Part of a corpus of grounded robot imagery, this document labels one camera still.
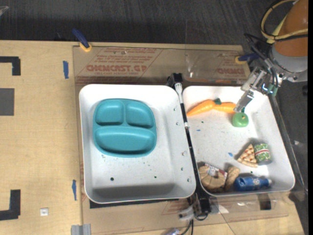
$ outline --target green can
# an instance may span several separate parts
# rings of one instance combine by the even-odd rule
[[[268,165],[269,163],[272,162],[267,143],[255,145],[254,156],[258,165]]]

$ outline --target table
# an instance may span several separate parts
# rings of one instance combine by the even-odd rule
[[[92,45],[183,48],[181,45],[163,44]],[[11,202],[11,209],[9,208],[10,197],[17,194],[18,202],[18,190],[21,203],[17,219],[0,221],[0,234],[68,235],[72,225],[85,223],[80,191],[74,46],[78,46],[78,43],[0,41],[0,56],[19,57],[21,61],[21,75],[12,75],[12,63],[0,63],[0,88],[11,89],[10,93],[14,93],[14,112],[8,109],[7,116],[0,116],[0,217],[8,214],[5,211],[15,208],[14,201]],[[63,61],[68,63],[68,79],[65,78]],[[157,203],[147,205],[147,208],[155,206]],[[112,215],[123,217],[123,222],[128,222],[123,211],[129,207],[110,208]],[[194,234],[303,234],[294,203],[288,197],[282,198],[280,210],[280,215],[268,216],[271,218],[238,220],[229,224],[198,223]],[[16,213],[10,212],[10,215],[14,217]],[[93,229],[91,224],[91,230],[98,235],[129,232],[157,235],[165,231],[157,218],[154,220],[154,216],[150,215],[149,219],[151,223],[156,223],[154,231],[145,231],[142,228],[120,229],[122,222],[111,224],[111,230],[102,232]]]

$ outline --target orange carrot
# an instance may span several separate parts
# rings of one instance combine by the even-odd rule
[[[213,107],[215,107],[215,102],[213,100],[209,99],[209,100],[203,101],[202,103],[198,104],[196,107],[192,108],[187,113],[187,117],[210,111],[213,109]]]
[[[216,104],[213,109],[222,111],[222,112],[227,112],[227,113],[235,113],[234,111],[235,107],[236,107],[236,104],[234,103],[221,103],[221,104]]]

